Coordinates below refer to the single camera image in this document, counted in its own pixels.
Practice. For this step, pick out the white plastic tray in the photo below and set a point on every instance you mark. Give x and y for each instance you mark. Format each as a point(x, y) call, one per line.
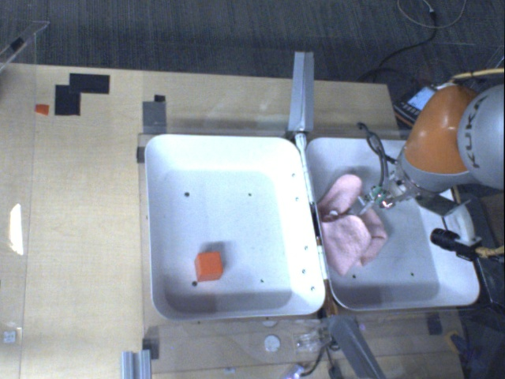
point(410, 251)
point(236, 219)

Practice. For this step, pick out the pink cloth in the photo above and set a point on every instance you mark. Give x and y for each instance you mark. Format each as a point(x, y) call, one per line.
point(347, 239)

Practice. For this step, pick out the orange cube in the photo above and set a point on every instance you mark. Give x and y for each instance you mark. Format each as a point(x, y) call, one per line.
point(209, 266)

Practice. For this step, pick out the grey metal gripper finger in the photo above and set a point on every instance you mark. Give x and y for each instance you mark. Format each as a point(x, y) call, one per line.
point(363, 200)
point(365, 209)

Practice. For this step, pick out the black cylinder on white bracket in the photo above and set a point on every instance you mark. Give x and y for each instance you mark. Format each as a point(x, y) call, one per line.
point(450, 240)

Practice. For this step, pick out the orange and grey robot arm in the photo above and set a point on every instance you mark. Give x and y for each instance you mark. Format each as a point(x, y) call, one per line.
point(438, 140)

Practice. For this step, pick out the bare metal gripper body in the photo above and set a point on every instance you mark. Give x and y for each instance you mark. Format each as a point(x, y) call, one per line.
point(394, 194)

